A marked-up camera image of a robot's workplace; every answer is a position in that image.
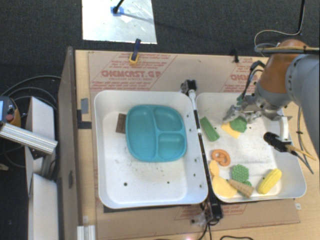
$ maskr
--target gray panel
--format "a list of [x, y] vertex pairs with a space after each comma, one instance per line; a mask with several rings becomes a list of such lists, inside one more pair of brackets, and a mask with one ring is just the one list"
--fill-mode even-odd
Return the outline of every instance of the gray panel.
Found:
[[64, 62], [62, 79], [58, 92], [58, 134], [63, 213], [63, 239], [76, 240], [77, 226], [82, 221], [80, 192], [77, 184], [79, 175], [77, 141], [77, 100], [75, 83], [74, 52], [68, 48]]

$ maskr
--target orange ring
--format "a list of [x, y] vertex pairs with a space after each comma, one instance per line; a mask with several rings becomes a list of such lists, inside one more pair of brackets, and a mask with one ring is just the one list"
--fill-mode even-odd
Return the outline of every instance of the orange ring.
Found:
[[229, 154], [223, 149], [215, 149], [211, 153], [212, 159], [216, 160], [221, 166], [228, 166], [231, 162]]

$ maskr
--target metal sheet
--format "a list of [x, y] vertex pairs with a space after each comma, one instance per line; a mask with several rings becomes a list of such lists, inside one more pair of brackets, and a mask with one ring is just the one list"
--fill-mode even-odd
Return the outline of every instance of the metal sheet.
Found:
[[151, 0], [124, 0], [119, 13], [112, 8], [120, 0], [82, 0], [84, 40], [157, 44]]

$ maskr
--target black carpet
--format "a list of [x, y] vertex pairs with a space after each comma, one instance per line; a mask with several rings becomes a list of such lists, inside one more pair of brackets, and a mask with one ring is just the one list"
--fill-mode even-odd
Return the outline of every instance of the black carpet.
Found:
[[[254, 52], [254, 36], [272, 29], [295, 33], [301, 0], [152, 0], [158, 44], [142, 44], [142, 52], [241, 56]], [[298, 39], [319, 46], [320, 0], [306, 0], [302, 35]], [[286, 38], [262, 34], [258, 43]], [[132, 44], [82, 40], [82, 0], [0, 0], [0, 94], [10, 86], [38, 75], [60, 75], [68, 46], [74, 49], [131, 51]], [[56, 95], [58, 82], [32, 84]], [[19, 92], [15, 98], [34, 92]], [[21, 112], [28, 104], [19, 101]], [[23, 169], [14, 167], [2, 153], [0, 163], [0, 239], [25, 240], [28, 231], [28, 197]], [[10, 158], [23, 164], [22, 153]]]

